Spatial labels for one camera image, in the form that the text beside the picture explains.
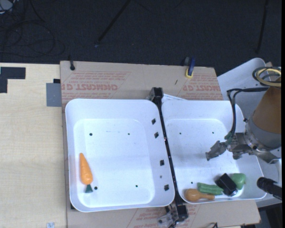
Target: black object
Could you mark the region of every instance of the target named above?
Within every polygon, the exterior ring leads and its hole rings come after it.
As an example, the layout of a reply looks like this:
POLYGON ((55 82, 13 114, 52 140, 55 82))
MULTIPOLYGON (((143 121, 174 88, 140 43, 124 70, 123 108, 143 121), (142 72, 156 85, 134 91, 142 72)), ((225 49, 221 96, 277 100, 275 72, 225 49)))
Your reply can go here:
POLYGON ((101 36, 97 39, 97 41, 95 42, 95 47, 98 47, 101 40, 105 37, 105 35, 108 33, 108 31, 110 30, 110 28, 113 26, 113 24, 117 21, 117 19, 119 18, 119 16, 123 13, 123 11, 126 9, 126 7, 129 5, 129 3, 131 2, 131 0, 127 0, 125 2, 125 4, 122 6, 122 8, 120 9, 120 11, 116 14, 116 16, 112 19, 112 21, 110 22, 110 24, 108 25, 108 27, 104 30, 104 32, 101 34, 101 36))
POLYGON ((185 57, 185 58, 181 61, 180 65, 181 65, 181 66, 189 66, 189 65, 190 65, 190 60, 191 60, 190 57, 185 57))
POLYGON ((241 226, 241 228, 257 228, 255 225, 241 226))
POLYGON ((223 189, 223 193, 229 196, 234 196, 238 192, 235 182, 225 173, 215 183, 223 189))
POLYGON ((74 62, 73 62, 73 60, 72 60, 71 55, 68 55, 67 60, 70 61, 70 64, 71 64, 70 69, 71 69, 72 71, 74 71, 74 70, 75 70, 75 66, 74 66, 74 62))
POLYGON ((8 92, 8 79, 25 79, 25 67, 0 68, 0 93, 8 92))
POLYGON ((265 177, 260 177, 256 182, 260 189, 272 194, 275 198, 282 200, 282 188, 277 186, 276 183, 276 181, 265 177))
POLYGON ((271 228, 283 228, 283 204, 282 202, 269 206, 259 207, 260 214, 267 216, 271 228))
POLYGON ((73 206, 73 204, 70 203, 71 209, 74 209, 76 211, 78 211, 77 209, 75 209, 75 207, 73 206))
POLYGON ((169 144, 168 144, 168 137, 166 134, 165 122, 164 122, 163 116, 162 116, 162 106, 161 106, 162 105, 162 98, 163 98, 162 88, 153 87, 151 92, 150 92, 150 100, 152 100, 152 102, 157 105, 157 108, 158 108, 159 113, 160 113, 161 124, 162 124, 161 127, 162 127, 163 137, 164 137, 165 144, 166 144, 166 150, 167 150, 167 154, 168 154, 168 158, 169 158, 169 165, 170 165, 172 179, 173 179, 173 185, 174 185, 174 189, 175 189, 174 201, 175 201, 177 214, 179 217, 178 221, 181 222, 181 221, 184 221, 186 218, 188 218, 188 212, 187 212, 186 206, 183 204, 182 198, 179 194, 178 187, 177 187, 173 162, 172 162, 172 158, 171 158, 171 152, 170 152, 170 148, 169 148, 169 144))

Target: orange carrot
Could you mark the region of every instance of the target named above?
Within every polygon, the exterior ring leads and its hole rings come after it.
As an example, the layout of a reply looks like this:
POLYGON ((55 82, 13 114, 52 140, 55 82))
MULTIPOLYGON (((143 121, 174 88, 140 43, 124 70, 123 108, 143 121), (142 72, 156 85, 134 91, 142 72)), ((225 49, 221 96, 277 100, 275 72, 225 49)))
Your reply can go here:
POLYGON ((93 175, 84 154, 82 153, 79 154, 79 160, 80 160, 80 179, 83 184, 87 185, 85 192, 93 192, 93 189, 90 185, 93 181, 93 175))

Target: black cable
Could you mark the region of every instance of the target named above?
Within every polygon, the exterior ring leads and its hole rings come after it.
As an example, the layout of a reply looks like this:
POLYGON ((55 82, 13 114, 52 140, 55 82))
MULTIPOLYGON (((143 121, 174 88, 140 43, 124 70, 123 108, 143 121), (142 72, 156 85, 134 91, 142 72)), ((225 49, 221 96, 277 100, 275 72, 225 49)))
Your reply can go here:
MULTIPOLYGON (((149 11, 149 12, 153 12, 153 13, 157 13, 154 12, 153 10, 150 10, 149 8, 147 8, 145 5, 143 5, 142 3, 138 2, 137 0, 133 0, 135 3, 137 3, 139 6, 141 6, 142 8, 144 8, 145 10, 149 11)), ((174 7, 169 8, 169 9, 165 9, 165 12, 169 11, 169 10, 174 10, 177 7, 179 7, 185 0, 180 0, 180 2, 178 2, 174 7)))
MULTIPOLYGON (((261 73, 264 73, 264 72, 266 72, 266 71, 268 71, 268 70, 270 70, 270 69, 275 69, 275 70, 281 71, 280 68, 274 67, 274 66, 271 66, 271 67, 266 67, 266 66, 264 66, 264 67, 258 67, 258 68, 256 68, 256 69, 252 72, 252 77, 253 77, 256 81, 258 81, 258 82, 260 83, 260 85, 262 85, 262 86, 267 86, 267 85, 261 83, 261 82, 258 80, 258 78, 257 78, 257 76, 256 76, 256 73, 257 73, 259 70, 263 70, 261 73)), ((273 74, 268 74, 268 75, 263 76, 262 79, 265 79, 265 78, 270 77, 270 76, 277 76, 277 77, 279 77, 280 75, 279 75, 278 73, 276 73, 276 74, 274 74, 274 73, 273 73, 273 74)), ((280 84, 281 81, 270 81, 270 83, 272 83, 272 84, 280 84)))
POLYGON ((228 134, 225 136, 226 142, 227 144, 229 144, 232 141, 232 138, 235 134, 236 131, 236 125, 237 125, 237 116, 236 116, 236 96, 237 94, 241 93, 241 92, 262 92, 262 91, 266 91, 269 87, 259 87, 259 88, 234 88, 234 89, 230 89, 227 90, 227 96, 229 98, 229 101, 231 103, 231 107, 232 107, 232 114, 233 114, 233 122, 232 122, 232 127, 230 129, 230 131, 228 132, 228 134))
POLYGON ((61 55, 65 51, 64 43, 56 39, 54 33, 49 28, 47 28, 44 23, 45 21, 37 13, 32 3, 32 0, 14 0, 12 11, 6 11, 4 14, 0 14, 0 27, 2 28, 0 30, 1 61, 3 61, 2 56, 4 54, 12 54, 19 57, 41 57, 61 55), (34 13, 39 18, 39 20, 25 19, 29 6, 32 7, 34 13), (36 31, 38 32, 41 31, 41 29, 39 29, 38 27, 42 27, 42 29, 45 31, 45 34, 49 38, 43 38, 44 36, 42 36, 41 39, 35 39, 32 36, 30 38, 25 38, 25 26, 28 25, 37 26, 36 31), (41 43, 47 43, 45 51, 40 51, 34 48, 36 45, 39 45, 41 43), (28 47, 34 52, 34 54, 24 55, 21 52, 15 53, 6 50, 6 48, 12 48, 13 46, 28 47), (53 50, 56 47, 58 47, 57 52, 53 53, 53 50))
POLYGON ((213 227, 211 228, 218 228, 218 223, 216 222, 213 227))

